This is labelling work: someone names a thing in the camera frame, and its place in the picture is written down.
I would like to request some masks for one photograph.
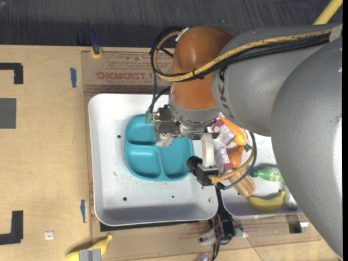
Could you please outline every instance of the yellow banana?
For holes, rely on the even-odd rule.
[[[108,248],[109,242],[112,239],[113,239],[113,236],[111,236],[109,234],[106,237],[106,239],[101,240],[101,241],[97,242],[96,244],[92,245],[90,248],[88,248],[88,250],[94,250],[95,248],[100,248],[101,255],[103,255]],[[68,261],[79,261],[79,253],[80,253],[79,251],[70,252],[66,256],[66,258],[68,259]]]
[[[283,198],[285,191],[281,191],[279,195],[271,199],[263,199],[255,196],[250,196],[248,198],[250,204],[252,204],[256,209],[262,210],[264,212],[271,212],[279,208],[283,204]]]

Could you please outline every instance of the orange carrot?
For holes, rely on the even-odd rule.
[[[235,124],[232,124],[226,118],[222,116],[220,116],[219,118],[235,134],[235,138],[233,139],[233,141],[237,143],[238,145],[244,146],[247,142],[247,138],[245,134],[243,133],[243,131],[241,131],[239,127],[237,127]]]

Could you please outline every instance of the teal plastic tray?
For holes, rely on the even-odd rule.
[[[125,158],[129,171],[151,181],[177,181],[189,174],[186,161],[193,155],[192,142],[178,138],[171,146],[156,146],[153,124],[145,116],[130,120],[125,131]]]

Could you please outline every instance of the green bottle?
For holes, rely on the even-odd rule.
[[[272,182],[284,182],[279,169],[276,167],[266,167],[261,170],[253,169],[250,172],[250,176],[254,178],[260,177]]]

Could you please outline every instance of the cardboard box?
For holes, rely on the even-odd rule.
[[[94,59],[90,52],[82,52],[83,94],[151,94],[152,66],[150,55],[145,52],[103,52],[102,57]],[[158,54],[158,67],[170,73],[172,58]],[[170,83],[157,78],[157,90]]]
[[[171,58],[168,55],[161,54],[159,63],[162,71],[170,72]],[[201,246],[198,240],[201,234],[210,229],[207,221],[101,231],[94,212],[88,102],[100,93],[151,94],[152,68],[146,52],[104,52],[101,59],[92,58],[90,52],[82,52],[82,66],[93,243],[104,239],[108,233],[113,235],[103,260],[135,260],[191,253],[209,253],[211,256],[213,249]],[[167,86],[169,82],[158,79],[159,90]],[[285,216],[238,221],[237,225],[245,232],[244,237],[233,238],[229,244],[221,246],[220,251],[321,239],[304,215],[300,214],[298,220],[307,223],[301,233],[290,233],[289,221]]]

